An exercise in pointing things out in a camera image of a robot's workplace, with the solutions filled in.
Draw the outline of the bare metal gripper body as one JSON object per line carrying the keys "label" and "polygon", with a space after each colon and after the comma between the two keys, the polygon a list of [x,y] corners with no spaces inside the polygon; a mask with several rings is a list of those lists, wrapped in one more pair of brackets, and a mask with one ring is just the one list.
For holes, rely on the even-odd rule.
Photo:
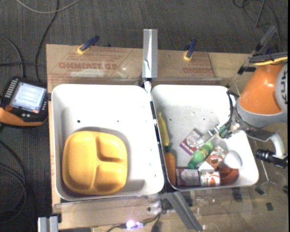
{"label": "bare metal gripper body", "polygon": [[218,125],[218,134],[222,139],[228,139],[236,134],[241,129],[239,120],[226,122],[225,124]]}

